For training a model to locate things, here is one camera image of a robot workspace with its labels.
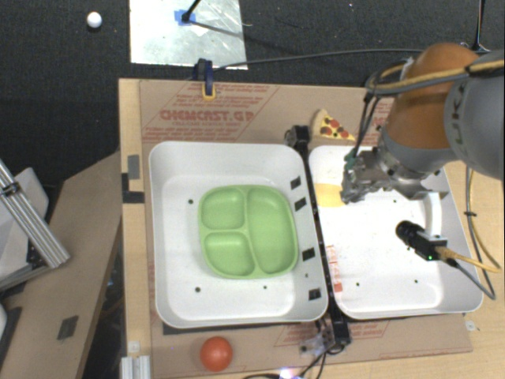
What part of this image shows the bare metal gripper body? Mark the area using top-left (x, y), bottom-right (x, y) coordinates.
top-left (340, 148), bottom-right (431, 205)

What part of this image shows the yellow flat round biscuit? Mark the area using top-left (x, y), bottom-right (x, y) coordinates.
top-left (314, 182), bottom-right (345, 209)

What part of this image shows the toy pizza slice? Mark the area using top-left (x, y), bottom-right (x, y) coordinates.
top-left (311, 107), bottom-right (357, 143)

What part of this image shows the thin black rod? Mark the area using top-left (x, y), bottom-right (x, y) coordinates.
top-left (297, 142), bottom-right (345, 331)

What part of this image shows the white plastic tray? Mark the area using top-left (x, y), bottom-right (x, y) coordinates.
top-left (308, 144), bottom-right (484, 321)
top-left (148, 140), bottom-right (330, 329)

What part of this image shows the green divided plate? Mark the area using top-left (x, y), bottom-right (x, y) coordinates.
top-left (197, 185), bottom-right (299, 280)

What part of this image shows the brown cardboard board red print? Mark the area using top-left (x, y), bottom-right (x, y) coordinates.
top-left (138, 79), bottom-right (474, 379)

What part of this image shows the red ball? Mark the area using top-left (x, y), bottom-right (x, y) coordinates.
top-left (199, 336), bottom-right (234, 373)

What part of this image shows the black cylinder on white bracket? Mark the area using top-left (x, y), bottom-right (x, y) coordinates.
top-left (395, 190), bottom-right (451, 263)

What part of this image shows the black block with wires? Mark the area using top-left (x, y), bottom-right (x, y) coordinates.
top-left (330, 317), bottom-right (353, 347)
top-left (284, 124), bottom-right (312, 150)

